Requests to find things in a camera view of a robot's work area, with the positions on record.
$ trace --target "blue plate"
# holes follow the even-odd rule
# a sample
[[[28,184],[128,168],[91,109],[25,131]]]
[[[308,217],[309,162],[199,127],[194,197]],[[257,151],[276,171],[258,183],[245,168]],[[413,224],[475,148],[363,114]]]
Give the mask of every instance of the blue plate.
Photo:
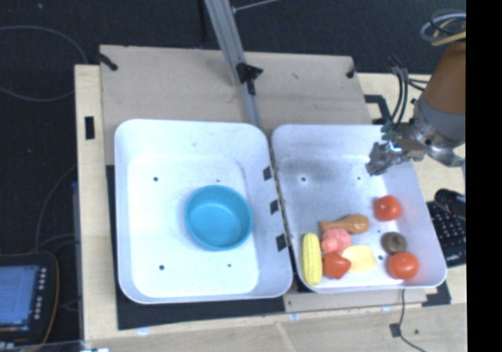
[[[193,239],[211,250],[240,246],[253,231],[248,202],[230,187],[210,185],[197,189],[185,205],[185,223]]]

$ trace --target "dark background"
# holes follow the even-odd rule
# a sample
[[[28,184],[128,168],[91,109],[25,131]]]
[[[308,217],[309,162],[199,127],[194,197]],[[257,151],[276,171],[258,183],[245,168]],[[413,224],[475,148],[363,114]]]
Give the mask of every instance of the dark background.
[[[263,0],[230,0],[233,6]],[[388,71],[396,54],[412,72],[431,73],[442,50],[419,36],[437,9],[467,0],[281,0],[236,20],[245,51],[350,55],[360,71]],[[99,45],[217,49],[198,0],[0,0],[0,87],[45,99],[71,94],[73,66],[96,64]],[[75,41],[39,29],[58,31]],[[28,102],[0,93],[0,250],[24,253],[74,232],[77,183],[75,101]],[[75,243],[44,249],[61,266],[61,302],[50,342],[78,339]]]

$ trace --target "wooden table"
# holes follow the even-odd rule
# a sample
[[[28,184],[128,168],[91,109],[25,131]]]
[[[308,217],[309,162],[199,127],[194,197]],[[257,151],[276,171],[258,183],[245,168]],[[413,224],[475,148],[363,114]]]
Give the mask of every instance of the wooden table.
[[[203,344],[205,350],[292,351],[325,350],[336,340],[338,350],[402,350],[403,342],[389,330],[398,322],[397,291],[321,296],[292,289],[284,296],[283,314],[119,331],[105,174],[105,166],[113,165],[115,128],[128,118],[244,122],[246,117],[219,51],[113,45],[100,51],[118,70],[75,67],[83,330],[89,347],[193,350]],[[256,80],[257,104],[268,136],[284,123],[369,124],[373,112],[364,94],[382,94],[389,105],[397,94],[389,74],[348,78],[352,59],[346,56],[247,53],[246,58],[264,69]],[[416,169],[427,200],[440,187],[463,191],[460,170],[427,159]],[[406,293],[410,340],[425,349],[467,347],[465,279],[465,267],[449,270],[451,305],[417,309],[435,290]]]

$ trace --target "toy tomato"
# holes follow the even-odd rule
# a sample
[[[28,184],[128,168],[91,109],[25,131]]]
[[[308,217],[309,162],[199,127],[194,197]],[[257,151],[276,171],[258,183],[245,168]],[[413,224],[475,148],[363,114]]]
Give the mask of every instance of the toy tomato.
[[[322,261],[322,269],[326,277],[340,279],[351,268],[351,261],[336,252],[327,253]]]
[[[407,280],[417,275],[418,259],[411,252],[397,252],[389,259],[388,270],[392,277]]]
[[[402,215],[402,205],[397,198],[388,194],[375,203],[375,217],[380,221],[390,221]]]

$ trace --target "toy fruit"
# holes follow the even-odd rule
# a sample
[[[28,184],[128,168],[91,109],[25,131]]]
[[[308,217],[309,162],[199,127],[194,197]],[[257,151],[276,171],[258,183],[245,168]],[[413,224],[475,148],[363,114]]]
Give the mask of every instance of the toy fruit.
[[[377,265],[375,256],[368,245],[352,245],[342,252],[342,257],[350,260],[349,273],[358,273],[374,268]]]
[[[402,215],[402,205],[397,198],[388,194],[375,202],[375,217],[380,221],[391,221]]]
[[[368,230],[369,220],[362,214],[351,214],[342,220],[321,221],[320,225],[322,232],[329,228],[344,228],[351,234],[362,234]]]
[[[309,285],[316,285],[322,279],[322,254],[319,237],[313,232],[304,235],[302,241],[302,263],[304,279]]]
[[[351,268],[351,261],[339,253],[331,252],[324,256],[322,268],[326,277],[340,279]]]
[[[406,239],[399,232],[387,232],[381,239],[385,252],[393,255],[406,250]]]
[[[325,253],[343,252],[352,243],[345,228],[328,228],[321,236],[321,249]]]
[[[420,264],[411,252],[397,252],[389,259],[388,270],[392,277],[407,280],[417,275]]]

